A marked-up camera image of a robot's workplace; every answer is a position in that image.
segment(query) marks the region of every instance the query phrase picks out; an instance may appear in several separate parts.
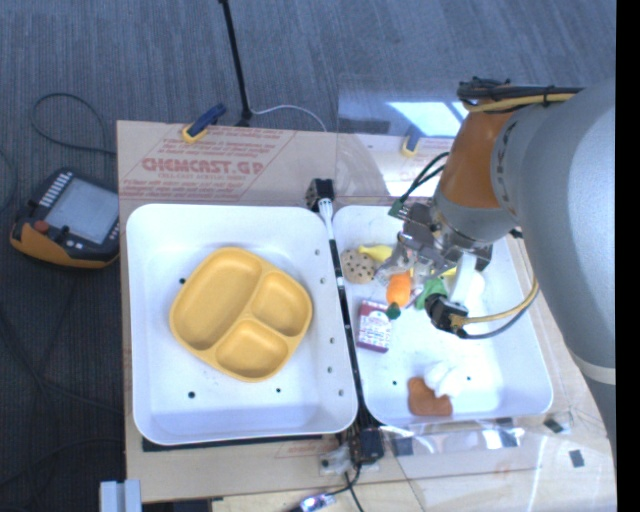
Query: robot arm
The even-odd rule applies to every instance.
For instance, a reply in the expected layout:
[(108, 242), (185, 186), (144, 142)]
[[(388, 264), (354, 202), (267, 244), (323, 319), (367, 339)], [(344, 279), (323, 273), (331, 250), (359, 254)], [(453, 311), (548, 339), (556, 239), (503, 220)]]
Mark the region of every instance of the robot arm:
[[(617, 467), (615, 81), (538, 89), (532, 94), (543, 97), (536, 102), (510, 96), (508, 84), (465, 85), (481, 99), (454, 140), (433, 198), (392, 208), (404, 220), (398, 245), (430, 279), (463, 256), (486, 264), (492, 243), (520, 228), (540, 290), (601, 412)], [(443, 300), (428, 312), (434, 325), (456, 333), (450, 320), (464, 311)]]

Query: table surface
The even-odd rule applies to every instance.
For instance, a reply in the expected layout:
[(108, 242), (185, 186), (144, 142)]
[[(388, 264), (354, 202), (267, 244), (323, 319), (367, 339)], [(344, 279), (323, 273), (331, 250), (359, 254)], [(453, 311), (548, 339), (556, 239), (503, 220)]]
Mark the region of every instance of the table surface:
[[(127, 478), (140, 481), (145, 503), (202, 498), (212, 499), (216, 512), (290, 510), (307, 496), (344, 486), (342, 476), (323, 475), (320, 468), (320, 456), (337, 447), (334, 436), (206, 448), (143, 448), (132, 410), (126, 221), (136, 208), (152, 202), (302, 206), (314, 178), (334, 179), (338, 190), (346, 190), (351, 199), (353, 182), (361, 180), (362, 186), (356, 187), (365, 191), (360, 200), (375, 202), (385, 194), (381, 185), (385, 179), (397, 184), (397, 163), (386, 149), (389, 141), (375, 155), (379, 138), (365, 142), (373, 147), (369, 155), (374, 156), (364, 163), (360, 159), (359, 170), (349, 174), (340, 169), (349, 164), (350, 155), (362, 151), (358, 137), (212, 127), (200, 145), (188, 146), (180, 140), (182, 128), (118, 123)], [(425, 144), (413, 168), (441, 151), (442, 144)], [(342, 151), (347, 156), (336, 164), (335, 155)], [(407, 171), (406, 164), (401, 167)], [(524, 248), (510, 241), (510, 249), (521, 286), (528, 290)], [(617, 509), (616, 475), (595, 403), (541, 295), (530, 315), (554, 387), (549, 415), (563, 430), (554, 433), (543, 424), (545, 418), (519, 418), (526, 435), (518, 448), (424, 460), (394, 456), (386, 439), (385, 456), (365, 468), (354, 487), (364, 510)], [(349, 492), (343, 492), (331, 510), (357, 507)]]

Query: yellow plate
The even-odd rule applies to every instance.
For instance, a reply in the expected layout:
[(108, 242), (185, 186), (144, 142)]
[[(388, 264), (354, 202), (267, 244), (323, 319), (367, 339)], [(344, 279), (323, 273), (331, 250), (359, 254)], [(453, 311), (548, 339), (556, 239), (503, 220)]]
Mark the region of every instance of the yellow plate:
[(312, 315), (300, 283), (238, 247), (211, 253), (187, 279), (171, 306), (175, 338), (227, 375), (268, 379), (289, 360)]

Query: yellow cable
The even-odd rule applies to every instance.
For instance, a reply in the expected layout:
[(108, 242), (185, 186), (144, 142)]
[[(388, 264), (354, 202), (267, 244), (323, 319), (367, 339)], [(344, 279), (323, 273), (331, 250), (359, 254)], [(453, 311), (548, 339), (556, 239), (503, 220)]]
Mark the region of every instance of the yellow cable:
[(517, 306), (507, 311), (503, 311), (502, 313), (496, 313), (493, 315), (476, 316), (471, 318), (460, 316), (460, 315), (451, 315), (449, 317), (451, 320), (451, 326), (454, 329), (458, 329), (463, 325), (467, 325), (467, 324), (474, 324), (474, 323), (480, 323), (480, 322), (492, 322), (493, 320), (501, 320), (508, 316), (515, 315), (516, 313), (519, 313), (520, 311), (522, 311), (524, 308), (528, 307), (529, 304), (531, 304), (531, 302), (533, 302), (533, 299), (535, 298), (536, 293), (538, 293), (538, 289), (539, 289), (538, 280), (534, 277), (529, 295), (527, 295), (527, 297)]
[(469, 112), (492, 112), (497, 110), (507, 110), (513, 107), (521, 107), (533, 103), (560, 102), (571, 99), (574, 94), (540, 94), (537, 96), (523, 96), (522, 98), (512, 98), (508, 100), (495, 101), (493, 103), (482, 103), (470, 105), (463, 103), (464, 108)]

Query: blue clamp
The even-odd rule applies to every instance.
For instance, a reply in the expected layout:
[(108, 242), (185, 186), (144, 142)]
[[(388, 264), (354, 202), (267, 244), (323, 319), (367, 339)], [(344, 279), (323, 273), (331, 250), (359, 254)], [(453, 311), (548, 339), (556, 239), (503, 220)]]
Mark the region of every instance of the blue clamp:
[(216, 124), (218, 122), (218, 118), (226, 111), (227, 107), (222, 103), (218, 103), (215, 107), (212, 107), (202, 114), (193, 124), (186, 126), (182, 130), (182, 138), (188, 144), (193, 144), (200, 140), (206, 135), (207, 126), (210, 124)]
[(406, 157), (415, 156), (418, 152), (418, 142), (424, 136), (424, 133), (415, 124), (412, 124), (407, 129), (407, 133), (405, 133), (400, 152)]

